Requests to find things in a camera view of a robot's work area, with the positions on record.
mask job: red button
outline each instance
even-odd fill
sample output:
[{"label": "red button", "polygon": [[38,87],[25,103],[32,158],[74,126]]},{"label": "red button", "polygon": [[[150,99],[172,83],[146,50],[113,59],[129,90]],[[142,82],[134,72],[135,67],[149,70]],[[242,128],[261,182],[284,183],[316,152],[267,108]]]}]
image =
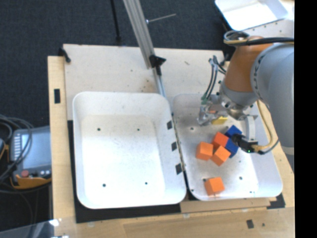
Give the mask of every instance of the red button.
[{"label": "red button", "polygon": [[21,176],[22,176],[23,178],[27,178],[27,177],[29,176],[29,171],[23,170],[23,171],[21,172]]}]

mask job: orange cube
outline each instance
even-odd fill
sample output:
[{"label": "orange cube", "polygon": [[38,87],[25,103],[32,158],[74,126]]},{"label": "orange cube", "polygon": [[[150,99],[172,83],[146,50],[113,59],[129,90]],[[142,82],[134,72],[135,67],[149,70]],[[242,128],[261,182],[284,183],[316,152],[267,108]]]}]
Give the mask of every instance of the orange cube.
[{"label": "orange cube", "polygon": [[206,143],[206,142],[200,142],[197,145],[196,148],[196,158],[201,160],[209,160],[212,157],[213,153],[213,145]]},{"label": "orange cube", "polygon": [[218,149],[213,153],[211,160],[218,166],[221,166],[231,155],[231,153],[223,146],[219,146]]},{"label": "orange cube", "polygon": [[214,149],[217,149],[219,146],[225,147],[228,140],[229,140],[229,137],[227,137],[226,135],[218,131],[216,135],[214,136],[213,141],[211,143],[213,144]]},{"label": "orange cube", "polygon": [[210,178],[204,183],[208,196],[224,191],[221,177]]}]

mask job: wooden table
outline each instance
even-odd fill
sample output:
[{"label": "wooden table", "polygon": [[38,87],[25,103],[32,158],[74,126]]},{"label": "wooden table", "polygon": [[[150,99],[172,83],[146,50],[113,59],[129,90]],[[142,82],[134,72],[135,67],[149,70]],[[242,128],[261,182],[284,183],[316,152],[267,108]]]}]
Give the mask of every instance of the wooden table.
[{"label": "wooden table", "polygon": [[[135,56],[139,52],[138,48],[85,45],[64,45],[64,48],[71,59],[80,57],[78,51],[82,49],[85,51],[83,54],[86,54],[86,58],[90,57],[91,54],[100,57],[106,56],[105,53],[98,55],[98,52],[103,50],[121,49],[122,51],[123,49],[123,51],[134,53],[133,57],[137,57],[136,63],[139,63],[140,67],[144,63],[141,55]],[[184,68],[189,65],[192,68],[197,66],[208,66],[209,68],[210,65],[207,62],[204,64],[200,56],[207,58],[212,57],[213,54],[221,56],[222,52],[156,49],[157,56],[168,56],[167,61],[170,62],[166,62],[162,67],[166,74],[170,76],[173,72],[169,68],[175,67],[176,64],[182,64]],[[69,235],[77,238],[295,237],[294,173],[279,145],[273,150],[273,154],[283,182],[282,195],[285,200],[285,207],[283,208],[267,209],[267,206],[277,200],[276,198],[248,198],[211,202],[190,201],[185,198],[180,203],[181,213],[178,214],[77,224],[75,221],[67,128],[67,92],[65,83],[65,67],[67,66],[72,65],[65,65],[64,57],[48,57],[53,217],[59,222],[59,225],[55,228],[56,236]],[[171,87],[168,88],[167,93],[172,93],[173,91],[174,89]],[[56,99],[57,93],[60,95],[60,100]],[[269,118],[269,125],[272,126],[268,111],[265,112],[265,116]]]}]

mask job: toy block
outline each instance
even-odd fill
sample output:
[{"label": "toy block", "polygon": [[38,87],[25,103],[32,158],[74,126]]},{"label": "toy block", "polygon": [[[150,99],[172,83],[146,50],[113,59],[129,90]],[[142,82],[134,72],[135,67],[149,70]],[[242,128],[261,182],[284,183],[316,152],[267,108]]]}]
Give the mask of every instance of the toy block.
[{"label": "toy block", "polygon": [[208,196],[224,191],[221,177],[210,178],[204,183]]},{"label": "toy block", "polygon": [[213,148],[216,150],[219,146],[225,147],[228,141],[228,137],[221,132],[217,132],[211,142],[213,144]]},{"label": "toy block", "polygon": [[228,120],[228,117],[220,116],[217,119],[212,120],[211,123],[213,125],[220,125],[220,124],[224,124],[227,120]]},{"label": "toy block", "polygon": [[231,153],[229,158],[232,158],[237,153],[239,146],[235,145],[230,138],[230,139],[228,139],[228,142],[227,142],[225,148]]},{"label": "toy block", "polygon": [[236,126],[232,125],[225,133],[225,135],[229,138],[234,134],[242,134],[242,131],[239,130]]},{"label": "toy block", "polygon": [[213,153],[211,160],[218,166],[221,166],[231,155],[231,153],[225,149],[222,145]]},{"label": "toy block", "polygon": [[212,157],[213,153],[213,145],[206,143],[206,142],[200,142],[197,145],[196,148],[196,158],[201,160],[209,160]]}]

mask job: blue block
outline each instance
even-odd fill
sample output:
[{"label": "blue block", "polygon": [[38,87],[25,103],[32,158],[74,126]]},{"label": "blue block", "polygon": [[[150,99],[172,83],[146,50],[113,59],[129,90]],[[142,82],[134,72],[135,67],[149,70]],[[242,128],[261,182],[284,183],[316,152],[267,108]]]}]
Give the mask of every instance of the blue block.
[{"label": "blue block", "polygon": [[239,130],[236,126],[233,125],[233,126],[231,126],[231,127],[227,130],[227,132],[225,133],[225,135],[226,135],[227,137],[231,138],[232,135],[234,135],[234,134],[242,134],[242,131]]},{"label": "blue block", "polygon": [[235,145],[229,138],[226,143],[225,149],[227,149],[231,153],[229,158],[232,158],[237,153],[239,146]]}]

